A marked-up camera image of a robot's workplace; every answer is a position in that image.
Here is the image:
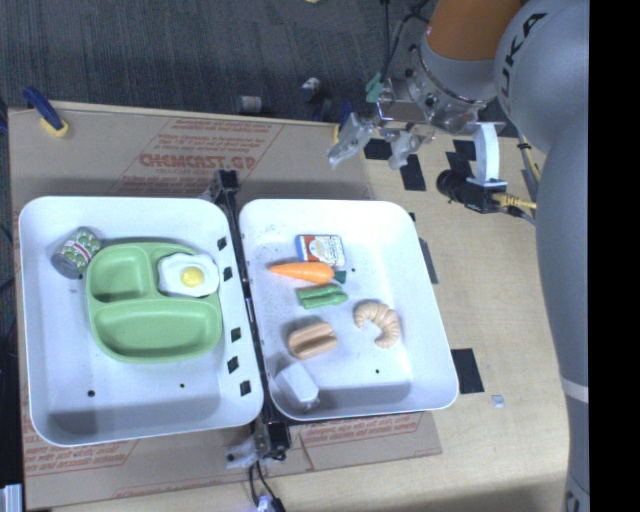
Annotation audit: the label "blue and red carton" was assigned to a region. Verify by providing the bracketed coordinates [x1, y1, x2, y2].
[294, 233, 348, 269]

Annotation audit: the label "thin black rod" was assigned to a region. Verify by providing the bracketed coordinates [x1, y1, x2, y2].
[223, 188, 274, 426]

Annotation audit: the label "brown cardboard board, red print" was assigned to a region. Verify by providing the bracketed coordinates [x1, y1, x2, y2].
[7, 99, 444, 511]

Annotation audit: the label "green divided plate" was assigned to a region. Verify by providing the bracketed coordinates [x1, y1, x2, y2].
[84, 242, 225, 365]

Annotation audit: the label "orange carrot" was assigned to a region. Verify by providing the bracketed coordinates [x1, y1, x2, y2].
[268, 261, 348, 287]

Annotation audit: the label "tan croissant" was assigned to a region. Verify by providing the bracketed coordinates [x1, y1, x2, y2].
[352, 300, 402, 350]

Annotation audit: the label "tan hot dog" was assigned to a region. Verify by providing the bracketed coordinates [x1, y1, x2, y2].
[286, 321, 339, 362]

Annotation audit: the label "black cylinder on white bracket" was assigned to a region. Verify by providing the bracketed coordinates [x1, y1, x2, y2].
[435, 121, 507, 215]

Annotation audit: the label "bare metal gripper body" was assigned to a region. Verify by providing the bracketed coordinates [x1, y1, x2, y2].
[375, 73, 490, 144]

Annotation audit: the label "green can of peas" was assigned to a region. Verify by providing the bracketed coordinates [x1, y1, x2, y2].
[50, 226, 103, 280]

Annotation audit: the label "white plastic tray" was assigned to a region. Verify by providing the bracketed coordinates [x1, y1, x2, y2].
[237, 198, 460, 423]
[17, 194, 266, 448]

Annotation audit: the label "green beans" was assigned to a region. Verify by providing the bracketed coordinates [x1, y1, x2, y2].
[296, 283, 350, 311]

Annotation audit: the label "white and yellow fried egg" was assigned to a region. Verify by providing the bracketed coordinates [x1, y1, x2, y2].
[157, 251, 221, 299]

